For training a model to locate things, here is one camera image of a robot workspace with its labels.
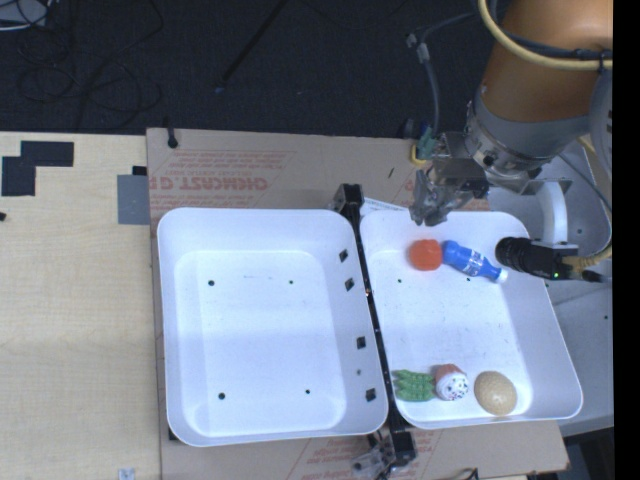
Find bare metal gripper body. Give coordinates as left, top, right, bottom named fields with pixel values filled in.
left=430, top=131, right=545, bottom=198

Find orange toy fruit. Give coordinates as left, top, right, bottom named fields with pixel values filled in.
left=408, top=238, right=444, bottom=273

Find blue plastic bottle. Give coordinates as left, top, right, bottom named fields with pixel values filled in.
left=441, top=239, right=510, bottom=285

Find white plastic tray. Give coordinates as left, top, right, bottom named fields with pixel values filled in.
left=156, top=206, right=390, bottom=448
left=358, top=209, right=585, bottom=431

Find brown cardboard board red print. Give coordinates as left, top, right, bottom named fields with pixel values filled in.
left=145, top=127, right=572, bottom=480

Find white and orange toy cupcake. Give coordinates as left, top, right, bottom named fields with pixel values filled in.
left=432, top=363, right=471, bottom=402

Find green pea pods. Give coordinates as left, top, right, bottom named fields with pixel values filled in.
left=390, top=368, right=437, bottom=403

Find tan toy bread roll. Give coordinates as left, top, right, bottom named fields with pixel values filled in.
left=472, top=370, right=518, bottom=416

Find black cylinder on white bracket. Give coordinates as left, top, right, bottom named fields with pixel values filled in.
left=494, top=177, right=580, bottom=282

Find black block with thin wires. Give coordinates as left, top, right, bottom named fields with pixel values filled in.
left=388, top=429, right=419, bottom=470

